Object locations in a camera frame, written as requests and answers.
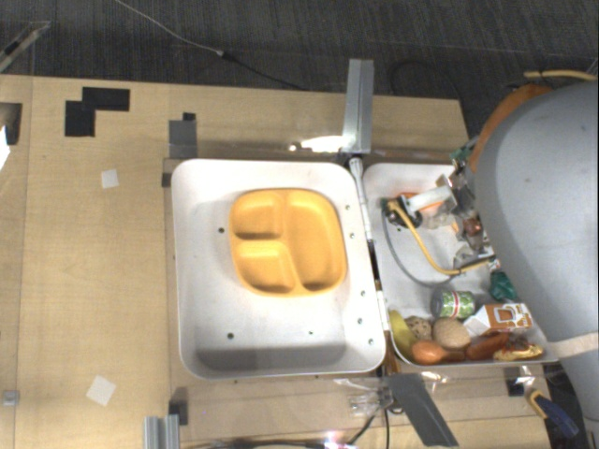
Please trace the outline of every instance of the tabletop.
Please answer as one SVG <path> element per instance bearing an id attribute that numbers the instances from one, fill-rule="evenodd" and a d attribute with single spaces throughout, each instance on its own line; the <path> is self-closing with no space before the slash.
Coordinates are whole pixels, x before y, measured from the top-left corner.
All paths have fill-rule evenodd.
<path id="1" fill-rule="evenodd" d="M 92 138 L 67 137 L 66 102 L 83 101 L 84 87 L 129 90 L 128 109 L 97 109 Z M 0 383 L 20 395 L 0 408 L 1 447 L 141 447 L 144 417 L 166 415 L 182 387 L 194 401 L 182 447 L 342 439 L 362 426 L 327 379 L 211 383 L 184 372 L 162 186 L 168 122 L 184 113 L 196 116 L 200 155 L 280 155 L 340 135 L 344 95 L 0 76 L 0 102 L 22 104 L 19 141 L 0 170 Z M 374 97 L 379 157 L 443 161 L 466 138 L 455 101 Z M 543 387 L 542 370 L 532 375 Z M 456 384 L 433 395 L 462 447 L 548 447 L 543 421 L 507 395 L 501 372 L 444 377 Z M 360 447 L 384 446 L 383 425 L 377 417 Z M 402 447 L 422 447 L 404 415 L 391 425 Z"/>

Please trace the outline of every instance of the floor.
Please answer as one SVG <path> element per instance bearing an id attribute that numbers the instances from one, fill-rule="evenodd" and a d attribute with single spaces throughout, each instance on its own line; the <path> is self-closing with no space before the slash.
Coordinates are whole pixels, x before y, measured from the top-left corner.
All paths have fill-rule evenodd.
<path id="1" fill-rule="evenodd" d="M 525 69 L 584 70 L 598 0 L 122 0 L 190 41 L 260 72 L 343 92 L 347 60 L 372 58 L 377 94 L 460 97 L 477 134 Z M 170 35 L 113 0 L 0 0 L 0 44 L 50 31 L 11 73 L 285 88 Z M 416 60 L 432 65 L 401 65 Z"/>

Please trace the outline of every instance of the metal bracket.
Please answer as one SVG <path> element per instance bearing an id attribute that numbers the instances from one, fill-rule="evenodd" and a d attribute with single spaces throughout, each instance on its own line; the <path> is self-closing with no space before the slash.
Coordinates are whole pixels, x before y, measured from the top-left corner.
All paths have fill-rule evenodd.
<path id="1" fill-rule="evenodd" d="M 168 156 L 181 160 L 197 158 L 197 122 L 193 113 L 168 122 Z"/>
<path id="2" fill-rule="evenodd" d="M 0 73 L 50 28 L 50 22 L 30 22 L 0 52 Z"/>
<path id="3" fill-rule="evenodd" d="M 371 151 L 373 136 L 374 62 L 350 60 L 343 120 L 343 153 Z"/>
<path id="4" fill-rule="evenodd" d="M 162 419 L 148 416 L 143 420 L 143 449 L 180 449 L 179 416 Z"/>
<path id="5" fill-rule="evenodd" d="M 395 402 L 389 409 L 402 408 L 426 446 L 457 447 L 451 433 L 419 374 L 393 374 L 385 378 Z"/>

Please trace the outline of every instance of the yellow tray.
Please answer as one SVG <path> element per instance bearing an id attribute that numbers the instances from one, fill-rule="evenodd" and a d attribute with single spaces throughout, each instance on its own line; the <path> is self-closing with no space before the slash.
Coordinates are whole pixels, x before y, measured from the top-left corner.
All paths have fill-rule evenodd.
<path id="1" fill-rule="evenodd" d="M 241 195 L 229 213 L 229 238 L 240 281 L 260 295 L 309 296 L 330 291 L 345 278 L 337 213 L 314 191 Z"/>

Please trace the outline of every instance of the yellow cable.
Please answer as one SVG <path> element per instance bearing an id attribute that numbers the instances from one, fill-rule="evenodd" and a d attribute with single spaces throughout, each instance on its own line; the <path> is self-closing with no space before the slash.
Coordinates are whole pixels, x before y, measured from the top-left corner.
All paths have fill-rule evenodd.
<path id="1" fill-rule="evenodd" d="M 585 81 L 596 81 L 597 77 L 590 75 L 583 71 L 578 70 L 547 70 L 547 71 L 525 71 L 524 78 L 532 79 L 544 79 L 553 77 L 565 77 L 569 79 L 579 79 Z"/>
<path id="2" fill-rule="evenodd" d="M 465 266 L 460 269 L 441 268 L 439 265 L 437 265 L 436 261 L 434 259 L 432 259 L 431 253 L 429 253 L 429 250 L 427 249 L 426 245 L 424 244 L 424 241 L 422 240 L 420 235 L 418 235 L 418 232 L 414 228 L 414 225 L 412 224 L 410 217 L 405 213 L 404 210 L 402 210 L 402 207 L 398 204 L 398 202 L 394 201 L 394 200 L 390 200 L 387 203 L 387 205 L 391 210 L 396 211 L 400 215 L 400 218 L 402 218 L 402 221 L 405 223 L 405 225 L 408 227 L 408 229 L 414 236 L 416 243 L 418 243 L 420 250 L 422 250 L 422 253 L 424 253 L 425 257 L 427 258 L 427 261 L 436 271 L 438 271 L 442 274 L 446 274 L 447 276 L 457 276 L 458 274 L 464 273 L 466 271 L 470 271 L 471 269 L 476 269 L 476 268 L 480 268 L 481 266 L 485 266 L 489 262 L 488 258 L 486 258 L 481 261 L 477 261 L 476 263 L 473 263 L 472 265 L 468 265 L 468 266 Z"/>

